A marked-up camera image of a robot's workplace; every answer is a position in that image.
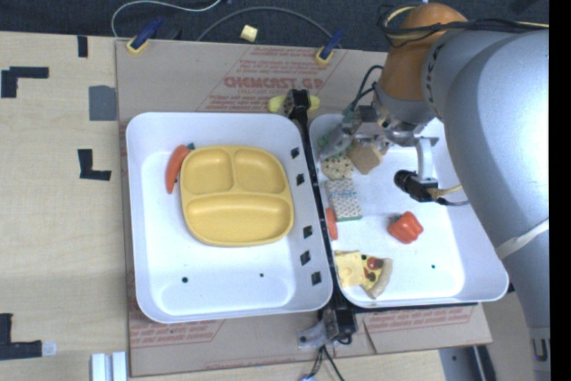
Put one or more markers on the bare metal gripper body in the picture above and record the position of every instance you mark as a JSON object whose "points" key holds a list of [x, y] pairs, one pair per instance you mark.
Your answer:
{"points": [[370, 127]]}

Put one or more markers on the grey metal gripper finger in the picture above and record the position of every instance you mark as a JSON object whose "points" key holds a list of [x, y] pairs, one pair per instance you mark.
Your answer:
{"points": [[329, 141]]}

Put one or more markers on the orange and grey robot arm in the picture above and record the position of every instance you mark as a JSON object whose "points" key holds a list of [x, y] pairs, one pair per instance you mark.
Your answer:
{"points": [[495, 111]]}

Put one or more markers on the pale dotted biscuit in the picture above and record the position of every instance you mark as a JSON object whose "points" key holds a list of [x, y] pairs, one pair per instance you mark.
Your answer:
{"points": [[335, 167]]}

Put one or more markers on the brown bread slice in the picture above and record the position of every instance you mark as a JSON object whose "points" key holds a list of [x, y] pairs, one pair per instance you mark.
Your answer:
{"points": [[366, 158]]}

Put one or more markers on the thin black rod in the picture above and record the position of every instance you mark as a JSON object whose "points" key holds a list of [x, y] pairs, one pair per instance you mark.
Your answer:
{"points": [[317, 192]]}

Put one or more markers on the yellow corn cob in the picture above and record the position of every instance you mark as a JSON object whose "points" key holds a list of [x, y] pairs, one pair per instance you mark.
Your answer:
{"points": [[276, 103]]}

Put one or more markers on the orange red round toy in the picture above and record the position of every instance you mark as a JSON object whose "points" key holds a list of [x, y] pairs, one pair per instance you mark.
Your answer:
{"points": [[331, 224]]}

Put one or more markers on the orange bell pepper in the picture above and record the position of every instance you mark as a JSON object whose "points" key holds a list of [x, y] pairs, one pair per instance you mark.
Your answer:
{"points": [[405, 228]]}

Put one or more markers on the yellow divided plate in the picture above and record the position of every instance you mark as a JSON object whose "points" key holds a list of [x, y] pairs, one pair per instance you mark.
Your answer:
{"points": [[236, 196]]}

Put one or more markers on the yellow cheese wedge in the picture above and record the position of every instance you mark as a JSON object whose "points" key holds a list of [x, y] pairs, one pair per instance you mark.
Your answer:
{"points": [[349, 268]]}

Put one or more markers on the pale yellow cube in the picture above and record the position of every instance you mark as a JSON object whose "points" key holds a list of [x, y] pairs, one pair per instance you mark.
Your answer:
{"points": [[249, 33]]}

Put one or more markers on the pizza slice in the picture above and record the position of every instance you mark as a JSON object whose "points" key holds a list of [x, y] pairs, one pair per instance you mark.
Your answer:
{"points": [[375, 276]]}

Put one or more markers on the white plastic tray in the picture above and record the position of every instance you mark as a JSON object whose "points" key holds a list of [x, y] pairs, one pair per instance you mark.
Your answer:
{"points": [[428, 263], [223, 285]]}

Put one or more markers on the orange carrot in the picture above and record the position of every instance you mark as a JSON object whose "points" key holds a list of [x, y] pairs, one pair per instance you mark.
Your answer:
{"points": [[174, 167]]}

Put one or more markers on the brown cardboard board, red print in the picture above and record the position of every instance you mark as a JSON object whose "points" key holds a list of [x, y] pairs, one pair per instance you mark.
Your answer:
{"points": [[187, 71]]}

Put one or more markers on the black cylinder on white bracket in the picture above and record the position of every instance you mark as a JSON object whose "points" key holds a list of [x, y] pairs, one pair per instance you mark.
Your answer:
{"points": [[417, 183]]}

